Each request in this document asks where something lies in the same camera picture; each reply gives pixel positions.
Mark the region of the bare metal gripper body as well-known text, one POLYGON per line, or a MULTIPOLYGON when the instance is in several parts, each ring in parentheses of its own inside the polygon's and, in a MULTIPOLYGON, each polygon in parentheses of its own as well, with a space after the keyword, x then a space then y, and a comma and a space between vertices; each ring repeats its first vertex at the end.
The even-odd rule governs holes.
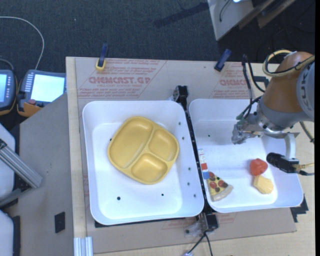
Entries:
POLYGON ((233 144, 245 143, 247 139, 268 136, 283 139, 284 128, 269 121, 264 115, 238 115, 233 127, 231 141, 233 144))

